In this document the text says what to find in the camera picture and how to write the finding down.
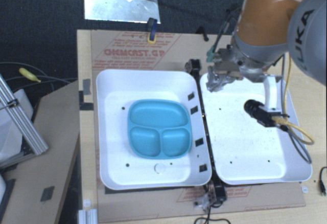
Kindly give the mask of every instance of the table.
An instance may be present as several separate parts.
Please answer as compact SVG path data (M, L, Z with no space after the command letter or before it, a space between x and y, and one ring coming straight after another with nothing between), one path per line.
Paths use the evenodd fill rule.
M40 100L34 126L49 150L4 173L15 185L1 223L58 223L79 149L77 86L74 82ZM41 201L45 189L53 193Z
M92 48L94 45L103 44L101 47L106 47L105 42L95 41L92 31L78 31L78 62L79 62L79 92L82 100L82 109L80 110L81 119L81 164L82 164L82 199L83 209L96 209L99 206L99 198L97 188L100 185L97 183L97 164L96 164L96 139L95 132L97 127L94 124L94 111L92 104L94 102L93 91L94 85L92 81L92 67L97 67L97 64L92 61ZM123 36L119 32L97 31L101 36L112 36L112 39ZM215 40L214 35L209 36L210 41ZM223 37L220 45L224 46L230 37ZM205 52L210 48L211 44L206 44L203 37L200 35L197 38L185 39L178 54L172 56L172 53L166 54L167 57L158 60L154 66L149 66L149 69L164 69L167 70L182 70L184 64L190 58L202 59L202 70L206 70ZM280 73L280 64L271 68L273 74ZM315 145L309 146L308 151L311 154L313 163L312 177L301 184L308 189L308 193L304 194L306 206L301 208L290 209L272 209L240 213L225 213L213 214L212 218L228 218L232 223L323 223L326 220L327 199L321 196L318 187L318 174L321 167L326 165L326 88L318 82L303 74L298 68L292 70L292 78L290 82L290 93L297 113L299 124L302 128L310 132L315 138ZM188 217L172 217L172 218L155 218L148 220L136 220L138 223L191 223L196 216Z

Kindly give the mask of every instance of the yellow cable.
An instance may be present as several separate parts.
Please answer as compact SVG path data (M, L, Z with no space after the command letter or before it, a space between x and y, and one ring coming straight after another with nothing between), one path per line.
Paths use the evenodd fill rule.
M284 105L284 112L287 114L287 107L286 107L286 100L287 100L287 90L288 90L288 86L290 83L290 79L291 79L291 69L292 69L292 59L291 59L291 55L288 54L289 56L289 64L288 64L288 72L287 72L287 78L286 78L286 84L285 84L285 89L284 89L284 96L283 96L283 105ZM291 123L288 121L288 118L286 117L281 118L281 117L272 117L272 120L275 121L276 124L280 124L280 125L286 125L289 126L290 130L292 131L292 133L294 134L294 136L303 144L306 145L313 145L315 143L313 137L307 133L304 129L300 128L299 126ZM310 142L308 141L304 141L303 139L301 139L292 128L297 129L298 131L300 131L303 135L307 136L308 139L310 140Z
M303 139L301 139L298 135L296 135L294 133L294 136L300 141L302 142L303 144L306 144L306 145L313 145L315 143L314 139L312 138L312 136L307 133L304 129L300 128L299 126L289 122L287 119L284 119L284 118L281 118L281 117L272 117L271 118L276 124L279 124L279 125L286 125L286 126L289 126L290 127L290 130L294 133L293 129L292 128L295 128L297 129L298 131L300 131L303 135L307 136L307 138L310 140L310 142L308 141L305 141Z

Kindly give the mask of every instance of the cardboard sheet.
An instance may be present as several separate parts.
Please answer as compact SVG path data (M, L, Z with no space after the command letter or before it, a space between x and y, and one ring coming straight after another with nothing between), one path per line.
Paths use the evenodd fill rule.
M95 143L97 163L98 221L107 223L123 220L151 219L203 214L194 207L194 200L204 194L202 187L168 190L131 191L106 194L99 177L98 118L95 80L104 69L173 70L182 71L191 58L200 59L202 74L207 71L206 52L209 42L202 35L159 33L157 43L147 43L145 32L90 31ZM230 40L223 36L218 47ZM213 213L303 207L305 201L299 183L279 183L226 188L228 199Z

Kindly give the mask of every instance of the yellow object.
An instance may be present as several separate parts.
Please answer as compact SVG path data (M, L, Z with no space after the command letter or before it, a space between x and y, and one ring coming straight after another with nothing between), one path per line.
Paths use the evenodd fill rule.
M286 79L286 85L285 85L285 89L284 89L284 96L283 96L283 106L284 106L284 112L287 113L286 111L286 97L287 97L287 89L288 89L288 86L289 86L289 83L290 83L290 78L291 78L291 68L292 68L292 59L291 59L291 56L289 54L289 66L288 66L288 73L287 73L287 79ZM285 119L284 118L281 118L281 117L272 117L271 118L276 124L279 124L279 125L286 125L286 126L289 126L290 130L292 131L292 133L294 134L294 136L300 141L302 142L303 144L306 144L306 145L313 145L315 143L313 137L307 133L304 129L300 128L299 126L291 123L288 121L288 118L286 117ZM301 139L295 132L292 128L295 128L297 129L298 131L300 131L303 135L307 136L308 139L310 140L310 142L308 141L304 141L303 139Z
M275 121L276 124L279 125L286 125L289 126L290 128L295 128L298 131L300 131L303 135L306 135L307 138L310 140L310 142L308 141L304 141L303 139L301 139L299 136L295 135L297 137L297 139L302 142L303 144L306 145L313 145L315 143L314 139L311 137L311 135L309 133L307 133L304 129L300 128L299 126L289 122L287 119L281 118L281 117L272 117L271 118L273 121Z
M41 82L33 73L29 72L27 69L20 68L19 73L21 73L25 78L36 81L36 82Z
M157 41L157 34L154 35L154 40L150 40L150 35L151 35L151 33L149 33L149 35L148 35L148 43L153 45Z

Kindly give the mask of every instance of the cable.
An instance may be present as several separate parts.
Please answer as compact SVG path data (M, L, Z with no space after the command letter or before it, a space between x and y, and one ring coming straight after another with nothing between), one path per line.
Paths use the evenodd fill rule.
M281 80L281 104L282 104L282 113L283 114L286 114L286 111L285 111L286 102L284 102L284 100L286 100L286 95L284 95L284 92L286 92L286 91L284 91L285 89L284 89L284 84L283 84L284 77L285 77L285 58L286 58L286 56L285 56L285 54L283 54L283 56L282 56L282 80ZM293 134L294 132L291 131L290 128L288 128L288 127L287 127L287 133L288 133L296 151L299 153L299 155L303 158L303 160L305 162L307 162L308 164L311 164L312 159L311 159L310 154L308 153L305 145L300 142L300 140ZM303 153L299 150L298 145L295 142L297 142L297 144L301 147L301 150L305 153L306 156L304 156Z
M320 174L319 174L319 187L320 187L320 191L321 191L321 194L323 196L326 196L326 189L325 189L325 186L322 182L322 172L324 169L327 169L327 167L322 167L321 170L320 170Z
M40 70L39 68L35 67L35 66L32 66L32 65L29 65L29 64L26 64L26 63L21 63L21 62L12 62L12 61L5 61L5 62L0 62L0 65L21 65L21 66L26 66L26 67L29 67L29 68L32 68L32 69L35 69L36 71L38 71L39 73L47 76L47 74L43 71L43 70ZM53 84L51 83L51 88L52 88L52 91L55 91L55 88L53 86Z
M299 126L289 122L287 119L284 119L284 118L281 118L281 117L278 117L278 116L272 116L271 119L276 123L276 124L279 124L279 125L285 125L285 126L288 126L290 128L290 131L292 131L292 133L294 134L294 136L300 141L302 142L303 144L306 144L306 145L313 145L315 143L314 139L312 138L312 136L307 133L304 129L300 128ZM291 129L291 128L295 128L297 129L298 131L300 131L303 135L306 135L307 138L310 140L310 142L308 141L305 141L303 139L301 139L298 135L296 135L296 133Z
M77 78L67 78L65 80L76 80ZM40 85L40 84L46 84L46 83L53 83L53 82L57 82L58 80L49 80L49 81L42 81L42 82L36 82L36 83L32 83L32 84L28 84L28 85L25 85L25 86L21 86L21 87L18 87L18 88L15 88L13 91L18 91L22 88L27 88L27 87L32 87L32 86L37 86L37 85Z
M235 17L232 16L232 13L234 11L238 11L240 10L241 8L238 6L238 5L232 5L231 9L227 9L226 10L226 15L225 15L225 19L224 19L224 22L223 24L220 26L220 29L219 29L219 32L218 32L218 35L217 35L217 38L216 38L216 41L215 43L211 46L211 48L209 49L207 55L209 54L210 52L210 55L215 53L216 51L216 47L218 45L218 42L221 38L221 36L223 34L225 34L229 28L229 22L231 19L235 20L237 22L237 19Z
M214 208L214 209L217 209L217 208L221 207L221 205L223 205L222 202L217 201L217 202L213 203L213 204L211 205L211 207Z
M299 155L302 157L302 159L307 162L308 164L312 163L312 159L310 157L310 154L308 153L305 145L300 142L300 140L294 136L293 132L288 128L287 130L288 135L290 136L290 139L296 149L296 151L299 153ZM305 153L306 157L302 154L302 152L299 150L298 146L296 145L295 141L298 143L298 145L301 147L302 151Z
M212 218L210 218L210 213L211 213L211 206L210 206L209 209L208 209L208 215L207 215L207 218L205 218L205 217L198 217L198 218L195 219L195 221L194 221L193 224L197 224L197 222L198 222L199 220L201 220L201 219L204 219L204 220L205 220L205 222L204 222L203 224L208 224L209 221L225 221L225 222L227 222L228 224L231 224L231 222L230 222L228 219L226 219L226 218L218 218L218 219L212 219Z
M284 94L283 94L283 101L282 101L282 109L283 109L283 114L286 114L286 101L287 101L287 89L290 83L290 78L291 78L291 69L292 69L292 59L291 59L291 55L289 54L289 67L288 67L288 74L287 74L287 79L286 79L286 85L284 88ZM273 121L275 121L276 124L280 124L280 125L286 125L290 128L290 131L292 132L292 136L296 137L300 142L302 142L303 144L306 145L313 145L314 139L312 138L312 136L307 133L305 130L303 130L302 128L300 128L299 126L291 123L288 121L288 118L281 118L281 117L272 117L271 118ZM310 142L304 141L303 139L301 139L292 128L297 129L298 131L300 131L302 134L306 135L308 137L308 139L310 139Z
M50 77L50 76L42 76L42 75L41 76L38 75L37 77L52 79L52 81L61 81L61 82L64 82L64 83L70 83L70 81L68 81L68 80L77 79L77 78L60 79L60 78L55 78L55 77ZM26 79L26 77L24 77L24 76L12 77L12 78L6 79L5 81L8 82L8 81L15 80L15 79Z

